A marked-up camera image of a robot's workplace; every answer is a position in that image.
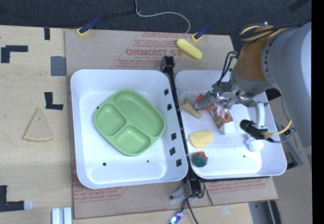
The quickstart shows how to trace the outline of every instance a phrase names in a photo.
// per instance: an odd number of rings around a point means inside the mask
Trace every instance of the yellow sponge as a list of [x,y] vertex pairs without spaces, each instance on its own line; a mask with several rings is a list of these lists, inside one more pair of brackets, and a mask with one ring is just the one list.
[[208,146],[214,141],[214,134],[210,130],[199,130],[191,133],[189,137],[195,148]]
[[191,55],[195,59],[201,59],[203,57],[202,52],[197,47],[195,47],[191,43],[189,43],[187,40],[178,39],[177,46],[178,46],[178,48],[180,48],[187,54]]

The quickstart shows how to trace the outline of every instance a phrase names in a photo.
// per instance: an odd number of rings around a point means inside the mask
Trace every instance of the white cable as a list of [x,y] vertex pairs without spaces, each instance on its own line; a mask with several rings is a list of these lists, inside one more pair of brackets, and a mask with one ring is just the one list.
[[177,12],[172,12],[172,11],[168,11],[168,12],[161,12],[161,13],[157,13],[157,14],[152,14],[152,15],[142,15],[138,12],[138,7],[137,7],[137,0],[134,0],[135,1],[135,10],[136,10],[136,14],[140,17],[143,17],[143,18],[148,18],[148,17],[155,17],[155,16],[159,16],[159,15],[163,15],[163,14],[175,14],[175,15],[178,15],[180,17],[182,17],[183,19],[185,19],[188,23],[188,29],[185,33],[188,33],[190,31],[190,21],[185,17],[183,16],[182,14],[180,13],[177,13]]

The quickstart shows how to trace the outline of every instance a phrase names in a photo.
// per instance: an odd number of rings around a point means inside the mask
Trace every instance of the wooden surface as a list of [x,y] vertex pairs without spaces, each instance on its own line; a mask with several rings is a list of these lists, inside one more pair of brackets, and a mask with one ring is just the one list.
[[[65,56],[63,29],[0,26],[0,47],[27,45],[28,52],[11,52],[10,63],[0,64],[0,185],[8,185],[7,201],[31,201],[32,209],[0,212],[0,223],[51,223],[52,208],[72,207],[72,184],[66,77],[51,76],[50,57]],[[45,109],[44,92],[53,92],[53,103],[63,110]],[[23,139],[37,108],[54,139]],[[202,223],[251,224],[248,204],[194,208]],[[161,211],[73,220],[73,223],[163,223],[176,211]],[[194,223],[190,212],[181,223]]]

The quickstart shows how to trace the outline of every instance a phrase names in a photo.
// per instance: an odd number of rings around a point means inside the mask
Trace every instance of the hole in tray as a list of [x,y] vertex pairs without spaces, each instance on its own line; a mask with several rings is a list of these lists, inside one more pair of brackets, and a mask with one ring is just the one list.
[[170,149],[170,156],[172,156],[176,152],[176,149],[173,147]]
[[178,160],[176,161],[176,164],[177,164],[177,167],[178,167],[178,166],[181,166],[181,165],[182,165],[181,159],[178,159]]

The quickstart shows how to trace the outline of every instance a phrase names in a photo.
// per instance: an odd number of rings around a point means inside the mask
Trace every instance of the yellow wire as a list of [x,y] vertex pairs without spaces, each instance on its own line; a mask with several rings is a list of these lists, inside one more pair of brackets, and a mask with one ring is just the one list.
[[288,123],[288,125],[284,128],[284,129],[282,129],[282,130],[280,130],[280,131],[278,131],[278,132],[275,132],[275,133],[269,133],[269,132],[261,132],[261,134],[264,136],[264,138],[268,138],[268,137],[273,137],[273,136],[276,136],[276,135],[280,135],[280,134],[283,134],[284,132],[286,132],[289,128],[290,128],[290,125],[292,124],[292,120],[290,120],[289,121],[289,123]]

